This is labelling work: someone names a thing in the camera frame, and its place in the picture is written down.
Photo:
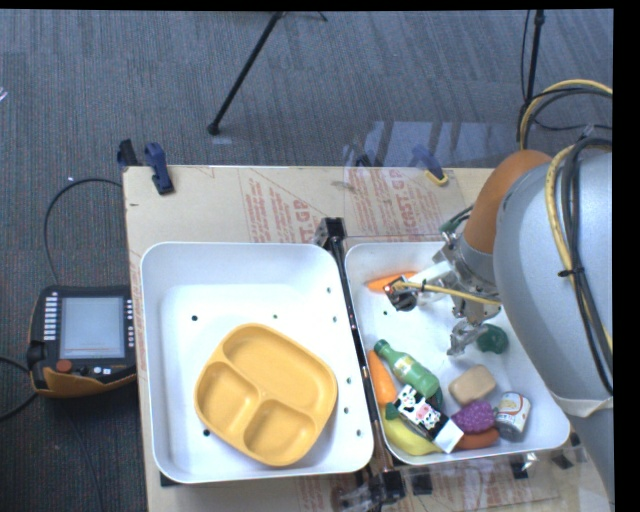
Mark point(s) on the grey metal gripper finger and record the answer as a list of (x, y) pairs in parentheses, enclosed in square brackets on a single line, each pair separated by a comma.
[(457, 340), (477, 330)]

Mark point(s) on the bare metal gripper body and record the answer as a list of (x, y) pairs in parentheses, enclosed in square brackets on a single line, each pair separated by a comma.
[(472, 295)]

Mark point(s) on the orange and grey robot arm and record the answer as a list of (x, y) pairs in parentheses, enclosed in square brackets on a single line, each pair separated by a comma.
[(530, 280)]

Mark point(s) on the green broccoli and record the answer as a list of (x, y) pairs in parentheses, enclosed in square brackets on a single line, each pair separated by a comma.
[(494, 340)]

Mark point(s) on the white plastic tray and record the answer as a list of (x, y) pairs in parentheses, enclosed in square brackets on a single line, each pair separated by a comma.
[(250, 280), (425, 330)]

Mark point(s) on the tan bread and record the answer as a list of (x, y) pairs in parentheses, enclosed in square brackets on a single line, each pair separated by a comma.
[(471, 384)]

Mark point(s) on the green plastic bottle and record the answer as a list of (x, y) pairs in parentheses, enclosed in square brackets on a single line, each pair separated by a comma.
[(412, 372)]

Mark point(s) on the purple grapes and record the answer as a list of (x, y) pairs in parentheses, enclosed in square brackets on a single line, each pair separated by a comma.
[(474, 417)]

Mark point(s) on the cow print carton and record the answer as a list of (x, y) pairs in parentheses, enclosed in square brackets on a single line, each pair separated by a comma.
[(425, 415)]

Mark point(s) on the orange carrot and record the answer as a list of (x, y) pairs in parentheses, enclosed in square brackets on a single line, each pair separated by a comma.
[(382, 380), (382, 283)]

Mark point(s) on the small white and red can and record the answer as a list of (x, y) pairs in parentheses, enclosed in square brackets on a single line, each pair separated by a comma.
[(512, 415)]

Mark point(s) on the yellow banana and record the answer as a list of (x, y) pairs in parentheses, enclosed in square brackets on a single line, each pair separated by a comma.
[(407, 440)]

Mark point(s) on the yellow divided plate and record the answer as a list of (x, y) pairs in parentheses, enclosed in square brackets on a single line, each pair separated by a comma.
[(270, 390)]

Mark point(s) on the black stand leg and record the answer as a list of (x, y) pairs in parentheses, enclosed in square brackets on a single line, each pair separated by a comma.
[(532, 60), (250, 70)]

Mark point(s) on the brown cardboard board red print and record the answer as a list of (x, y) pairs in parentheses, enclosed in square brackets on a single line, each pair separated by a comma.
[(210, 210)]

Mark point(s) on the black cylinder on white bracket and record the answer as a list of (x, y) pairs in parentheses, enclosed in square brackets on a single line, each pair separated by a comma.
[(402, 297)]

